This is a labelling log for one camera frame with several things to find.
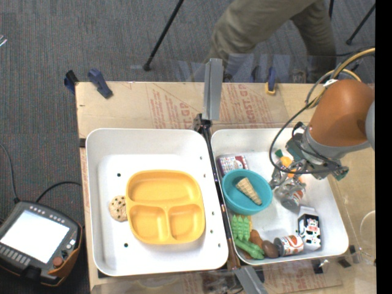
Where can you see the green pea pods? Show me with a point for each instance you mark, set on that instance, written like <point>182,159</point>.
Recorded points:
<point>240,227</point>

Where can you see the teal bowl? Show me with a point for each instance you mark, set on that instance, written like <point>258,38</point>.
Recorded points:
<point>235,198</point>

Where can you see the beige chocolate chip biscuit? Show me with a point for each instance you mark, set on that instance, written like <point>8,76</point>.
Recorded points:
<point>118,208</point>

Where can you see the white plastic tray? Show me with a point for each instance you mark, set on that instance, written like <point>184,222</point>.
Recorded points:
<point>110,152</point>
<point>324,213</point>

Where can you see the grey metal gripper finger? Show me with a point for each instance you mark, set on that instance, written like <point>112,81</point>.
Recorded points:
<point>296,179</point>
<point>277,176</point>

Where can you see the brown cardboard board red print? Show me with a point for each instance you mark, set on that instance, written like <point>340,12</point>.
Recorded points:
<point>171,103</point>

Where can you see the green asparagus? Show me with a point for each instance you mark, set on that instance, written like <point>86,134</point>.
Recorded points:
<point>249,250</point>

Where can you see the yellow divided plate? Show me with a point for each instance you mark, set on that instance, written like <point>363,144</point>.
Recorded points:
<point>165,207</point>

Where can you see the beige waffle cone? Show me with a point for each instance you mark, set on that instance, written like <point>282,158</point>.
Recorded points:
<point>248,190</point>

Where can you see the person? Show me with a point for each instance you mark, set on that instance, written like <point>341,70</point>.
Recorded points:
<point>260,17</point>

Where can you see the white cow print carton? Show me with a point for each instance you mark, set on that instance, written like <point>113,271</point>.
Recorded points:
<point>310,230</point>

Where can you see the pink and white packet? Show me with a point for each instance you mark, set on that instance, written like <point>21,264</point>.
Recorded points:
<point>231,163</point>

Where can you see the small can orange white label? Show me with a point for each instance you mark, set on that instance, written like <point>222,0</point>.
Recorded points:
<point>289,245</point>

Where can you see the clear plastic bottle orange label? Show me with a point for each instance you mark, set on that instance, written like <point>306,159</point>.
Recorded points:
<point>292,198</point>

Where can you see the orange-brown sausage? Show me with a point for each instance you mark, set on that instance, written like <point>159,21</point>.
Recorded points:
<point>255,239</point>

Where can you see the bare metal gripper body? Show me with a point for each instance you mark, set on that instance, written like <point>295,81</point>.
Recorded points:
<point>315,162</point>

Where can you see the brown potato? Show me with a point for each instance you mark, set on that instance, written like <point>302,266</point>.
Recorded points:
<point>270,249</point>

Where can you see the orange carrot with green top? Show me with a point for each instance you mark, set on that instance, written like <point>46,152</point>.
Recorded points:
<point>286,161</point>

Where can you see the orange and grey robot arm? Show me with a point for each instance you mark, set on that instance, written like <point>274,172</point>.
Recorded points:
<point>340,115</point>

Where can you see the black tripod leg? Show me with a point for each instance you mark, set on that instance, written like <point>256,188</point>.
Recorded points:
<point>167,29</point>
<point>361,24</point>
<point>333,2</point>

